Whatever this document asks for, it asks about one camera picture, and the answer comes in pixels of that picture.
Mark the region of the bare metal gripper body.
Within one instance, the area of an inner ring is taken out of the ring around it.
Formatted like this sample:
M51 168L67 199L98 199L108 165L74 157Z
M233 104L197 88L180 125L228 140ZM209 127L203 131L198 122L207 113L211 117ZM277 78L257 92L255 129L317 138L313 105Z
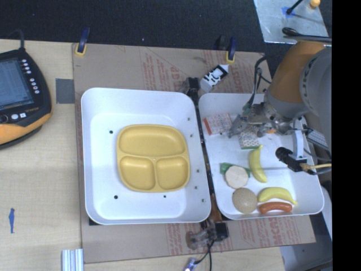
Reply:
M248 113L248 125L254 130L258 126L264 126L267 128L267 133L288 134L293 129L292 122L293 119L279 114L269 103L265 102L253 104Z

